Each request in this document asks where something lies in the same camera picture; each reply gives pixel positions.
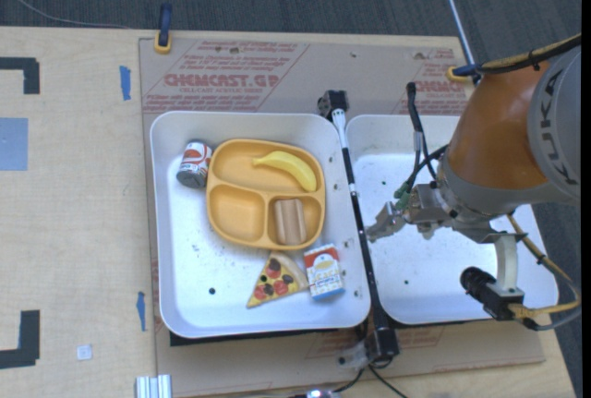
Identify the red and white carton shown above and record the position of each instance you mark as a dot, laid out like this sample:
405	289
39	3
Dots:
324	271

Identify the brown cardboard board red print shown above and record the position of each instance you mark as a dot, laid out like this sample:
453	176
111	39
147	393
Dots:
277	73

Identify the thin black and white rod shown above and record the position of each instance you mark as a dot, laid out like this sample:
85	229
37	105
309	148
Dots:
353	184

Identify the tan sausage in bun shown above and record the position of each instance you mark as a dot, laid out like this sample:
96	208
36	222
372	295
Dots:
290	221

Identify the red and white can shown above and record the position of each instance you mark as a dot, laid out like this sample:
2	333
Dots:
194	165

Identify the yellow banana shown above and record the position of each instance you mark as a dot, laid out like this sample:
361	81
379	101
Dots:
291	166

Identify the pizza slice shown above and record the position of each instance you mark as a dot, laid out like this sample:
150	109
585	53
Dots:
276	281

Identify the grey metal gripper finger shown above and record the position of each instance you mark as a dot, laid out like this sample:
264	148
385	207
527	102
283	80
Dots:
389	213
377	232

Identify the black cylinder on white bracket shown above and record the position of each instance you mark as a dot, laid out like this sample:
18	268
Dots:
494	292

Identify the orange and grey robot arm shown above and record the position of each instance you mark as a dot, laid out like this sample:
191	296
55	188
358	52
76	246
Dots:
498	142

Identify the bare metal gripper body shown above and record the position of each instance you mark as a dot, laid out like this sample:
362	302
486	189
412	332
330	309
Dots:
427	208

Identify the yellow divided plate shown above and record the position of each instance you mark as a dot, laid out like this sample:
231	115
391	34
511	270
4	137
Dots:
235	213

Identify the white plastic tray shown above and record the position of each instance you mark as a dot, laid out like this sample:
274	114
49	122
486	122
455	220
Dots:
429	276
194	257

